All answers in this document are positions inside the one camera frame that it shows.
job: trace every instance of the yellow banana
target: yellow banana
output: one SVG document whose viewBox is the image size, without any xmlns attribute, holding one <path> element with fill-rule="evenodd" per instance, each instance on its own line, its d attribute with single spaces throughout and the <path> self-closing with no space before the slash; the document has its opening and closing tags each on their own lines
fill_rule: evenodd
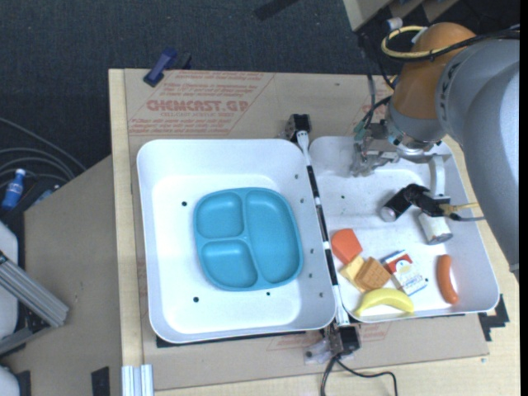
<svg viewBox="0 0 528 396">
<path fill-rule="evenodd" d="M 381 288 L 363 294 L 363 299 L 359 308 L 356 309 L 355 315 L 359 317 L 365 309 L 376 305 L 390 305 L 406 313 L 414 312 L 413 301 L 407 294 L 397 289 Z"/>
</svg>

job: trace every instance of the orange block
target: orange block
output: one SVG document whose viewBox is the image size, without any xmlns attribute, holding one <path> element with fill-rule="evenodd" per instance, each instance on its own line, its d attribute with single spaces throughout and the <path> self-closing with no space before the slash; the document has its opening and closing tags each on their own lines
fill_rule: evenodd
<svg viewBox="0 0 528 396">
<path fill-rule="evenodd" d="M 363 248 L 352 229 L 338 230 L 332 236 L 332 252 L 343 264 L 348 264 Z"/>
</svg>

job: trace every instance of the blue divided plate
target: blue divided plate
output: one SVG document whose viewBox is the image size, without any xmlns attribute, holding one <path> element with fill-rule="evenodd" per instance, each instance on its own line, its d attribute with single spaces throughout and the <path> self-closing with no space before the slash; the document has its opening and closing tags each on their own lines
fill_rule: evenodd
<svg viewBox="0 0 528 396">
<path fill-rule="evenodd" d="M 221 289 L 270 289 L 300 273 L 297 223 L 288 201 L 275 191 L 213 192 L 198 201 L 193 223 L 201 267 Z"/>
</svg>

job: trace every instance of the white tray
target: white tray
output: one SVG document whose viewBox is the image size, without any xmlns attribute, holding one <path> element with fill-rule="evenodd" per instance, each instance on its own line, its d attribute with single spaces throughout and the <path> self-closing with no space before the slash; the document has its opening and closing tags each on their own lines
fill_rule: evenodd
<svg viewBox="0 0 528 396">
<path fill-rule="evenodd" d="M 339 229 L 353 229 L 365 259 L 381 259 L 393 252 L 406 250 L 428 279 L 427 287 L 411 296 L 414 314 L 405 314 L 387 305 L 368 309 L 358 320 L 364 323 L 401 318 L 434 317 L 450 314 L 484 312 L 493 309 L 499 299 L 497 281 L 488 254 L 475 222 L 448 220 L 453 238 L 437 245 L 428 245 L 417 216 L 420 210 L 409 208 L 394 223 L 384 222 L 378 215 L 380 207 L 401 188 L 416 183 L 431 188 L 431 171 L 427 163 L 412 163 L 401 159 L 374 170 L 367 177 L 351 177 L 352 137 L 322 137 L 310 146 L 321 203 L 329 237 Z M 449 147 L 435 147 L 429 155 L 445 156 L 445 193 L 452 204 L 468 202 L 459 171 Z M 462 215 L 471 216 L 469 211 Z M 451 278 L 459 294 L 458 304 L 447 304 L 441 297 L 436 280 L 436 257 L 452 257 Z M 336 269 L 342 263 L 334 257 Z M 347 279 L 337 275 L 343 305 L 353 316 L 361 293 Z M 394 287 L 392 281 L 387 287 Z"/>
<path fill-rule="evenodd" d="M 283 139 L 160 139 L 137 157 L 153 330 L 172 343 L 320 329 L 336 306 L 300 150 Z M 203 196 L 238 187 L 277 191 L 290 203 L 302 271 L 270 290 L 228 291 L 200 268 L 193 212 Z"/>
</svg>

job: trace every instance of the wire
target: wire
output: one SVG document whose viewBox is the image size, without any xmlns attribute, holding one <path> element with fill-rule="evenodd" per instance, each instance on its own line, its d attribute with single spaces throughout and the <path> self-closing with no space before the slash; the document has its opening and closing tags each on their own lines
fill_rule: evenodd
<svg viewBox="0 0 528 396">
<path fill-rule="evenodd" d="M 75 157 L 73 157 L 72 155 L 70 155 L 69 153 L 67 153 L 66 151 L 64 151 L 60 147 L 58 147 L 57 145 L 52 144 L 47 139 L 41 138 L 39 135 L 31 132 L 30 130 L 28 130 L 28 129 L 22 127 L 22 126 L 19 126 L 16 123 L 11 122 L 10 120 L 4 119 L 3 117 L 0 117 L 0 122 L 2 122 L 4 125 L 8 125 L 8 126 L 11 126 L 12 128 L 20 130 L 21 132 L 23 132 L 25 134 L 28 134 L 30 137 L 35 138 L 35 139 L 39 140 L 40 142 L 50 146 L 55 151 L 58 151 L 59 153 L 63 154 L 65 157 L 69 158 L 72 162 L 74 162 L 77 166 L 79 166 L 83 171 L 87 170 L 86 166 L 84 166 L 81 162 L 79 162 Z"/>
<path fill-rule="evenodd" d="M 10 162 L 4 163 L 2 166 L 0 166 L 0 172 L 4 170 L 6 167 L 9 167 L 13 164 L 22 164 L 25 162 L 49 164 L 50 166 L 55 167 L 57 170 L 63 173 L 68 179 L 73 179 L 73 177 L 69 176 L 68 171 L 64 170 L 60 164 L 57 164 L 54 161 L 48 160 L 47 158 L 40 158 L 40 157 L 24 157 L 24 158 L 17 158 L 15 160 L 11 160 Z"/>
<path fill-rule="evenodd" d="M 451 215 L 457 211 L 465 210 L 468 208 L 478 208 L 480 205 L 478 202 L 469 202 L 468 204 L 451 205 L 451 204 L 440 204 L 439 208 L 444 212 L 444 215 Z"/>
<path fill-rule="evenodd" d="M 454 221 L 482 221 L 486 218 L 484 216 L 481 217 L 460 217 L 458 214 L 449 214 L 449 218 Z"/>
<path fill-rule="evenodd" d="M 347 370 L 349 373 L 352 373 L 353 375 L 357 375 L 358 377 L 361 377 L 362 379 L 373 379 L 373 378 L 376 378 L 376 377 L 381 377 L 382 375 L 390 375 L 392 377 L 392 379 L 393 379 L 393 384 L 394 384 L 394 396 L 398 396 L 398 383 L 396 381 L 396 375 L 394 375 L 394 373 L 392 373 L 390 371 L 383 371 L 381 373 L 375 373 L 375 374 L 362 374 L 362 373 L 358 373 L 357 371 L 354 371 L 351 368 L 348 368 L 345 364 L 343 364 L 338 359 L 337 359 L 337 363 L 342 368 Z"/>
<path fill-rule="evenodd" d="M 372 49 L 372 53 L 374 53 L 374 57 L 376 59 L 376 63 L 378 64 L 378 67 L 379 67 L 379 71 L 381 72 L 381 76 L 383 77 L 383 79 L 385 80 L 385 82 L 387 83 L 387 85 L 389 85 L 389 87 L 391 89 L 394 89 L 394 80 L 390 80 L 389 76 L 387 75 L 387 73 L 385 72 L 385 69 L 384 69 L 384 66 L 383 64 L 381 63 L 381 59 L 380 57 L 378 56 L 378 51 L 376 49 L 376 46 L 374 45 L 374 43 L 372 42 L 372 40 L 369 38 L 369 36 L 367 34 L 361 34 L 360 35 L 365 41 L 368 41 L 371 49 Z"/>
<path fill-rule="evenodd" d="M 70 179 L 73 179 L 75 175 L 73 174 L 72 170 L 66 166 L 59 158 L 56 158 L 52 154 L 47 153 L 46 151 L 42 151 L 39 149 L 34 148 L 10 148 L 10 149 L 3 149 L 0 150 L 0 154 L 9 154 L 9 153 L 36 153 L 40 155 L 45 155 L 46 157 L 51 158 L 53 161 L 55 161 L 58 165 L 60 165 L 66 172 L 68 172 L 68 177 Z"/>
<path fill-rule="evenodd" d="M 374 78 L 372 77 L 372 71 L 370 69 L 370 66 L 367 63 L 367 59 L 368 58 L 366 57 L 365 43 L 363 42 L 363 40 L 365 38 L 366 38 L 366 35 L 360 35 L 358 42 L 359 42 L 359 47 L 360 47 L 361 58 L 366 63 L 366 66 L 367 66 L 367 69 L 368 69 L 368 71 L 366 73 L 366 77 L 367 77 L 367 80 L 369 82 L 369 91 L 370 91 L 371 105 L 374 105 L 375 102 L 376 102 L 376 85 L 374 83 Z"/>
<path fill-rule="evenodd" d="M 324 391 L 324 388 L 327 385 L 328 376 L 332 372 L 332 368 L 334 364 L 337 361 L 337 356 L 333 356 L 330 361 L 327 363 L 327 367 L 324 369 L 323 377 L 321 379 L 321 396 L 326 396 L 326 392 Z"/>
<path fill-rule="evenodd" d="M 390 375 L 390 377 L 393 379 L 393 384 L 394 384 L 394 396 L 398 396 L 398 382 L 396 380 L 396 375 L 394 375 L 394 373 L 392 373 L 390 371 L 383 371 L 383 372 L 374 373 L 374 374 L 358 373 L 357 371 L 354 371 L 353 369 L 348 368 L 345 364 L 343 364 L 341 362 L 341 360 L 339 358 L 340 358 L 340 355 L 337 354 L 337 355 L 333 356 L 330 359 L 330 361 L 327 363 L 327 367 L 325 368 L 325 370 L 323 372 L 323 377 L 321 379 L 320 396 L 326 396 L 325 388 L 326 388 L 326 385 L 327 385 L 328 376 L 332 372 L 332 368 L 333 368 L 333 366 L 336 363 L 338 363 L 343 369 L 345 369 L 349 373 L 352 373 L 353 375 L 361 377 L 362 379 L 374 379 L 376 377 L 381 377 L 383 375 Z"/>
<path fill-rule="evenodd" d="M 18 169 L 16 168 L 11 168 L 9 170 L 5 170 L 3 172 L 0 172 L 0 176 L 6 176 L 6 175 L 9 175 L 9 174 L 13 174 L 14 172 L 16 172 Z"/>
<path fill-rule="evenodd" d="M 460 49 L 462 47 L 467 47 L 468 45 L 475 44 L 479 41 L 490 40 L 490 39 L 515 39 L 519 40 L 521 38 L 521 32 L 518 30 L 506 29 L 499 32 L 492 32 L 488 34 L 476 35 L 474 37 L 468 38 L 467 40 L 460 41 L 453 45 L 447 45 L 446 47 L 440 47 L 439 49 L 430 49 L 428 51 L 410 51 L 410 52 L 400 52 L 395 51 L 389 48 L 389 42 L 396 36 L 401 35 L 406 32 L 420 32 L 423 30 L 422 26 L 404 26 L 397 30 L 391 31 L 386 37 L 381 41 L 381 49 L 385 54 L 387 54 L 392 59 L 404 60 L 408 62 L 419 62 L 423 60 L 433 61 L 436 57 L 443 54 L 449 53 L 453 50 Z"/>
<path fill-rule="evenodd" d="M 33 173 L 33 175 L 31 177 L 35 177 L 35 178 L 48 177 L 49 179 L 55 179 L 56 181 L 61 181 L 62 183 L 67 183 L 68 182 L 68 180 L 64 179 L 61 176 L 51 175 L 51 174 L 48 174 L 48 173 L 44 173 L 44 174 L 40 174 L 40 175 L 35 175 Z M 11 183 L 11 180 L 5 181 L 3 183 L 0 183 L 0 189 L 4 188 L 5 186 L 9 185 L 10 183 Z"/>
<path fill-rule="evenodd" d="M 376 111 L 376 109 L 380 106 L 389 104 L 390 97 L 391 96 L 385 97 L 370 107 L 370 110 L 366 112 L 366 115 L 362 119 L 365 122 L 365 126 L 363 127 L 364 129 L 368 129 L 368 127 L 370 126 L 370 122 L 372 121 L 372 118 L 374 117 L 374 112 Z"/>
</svg>

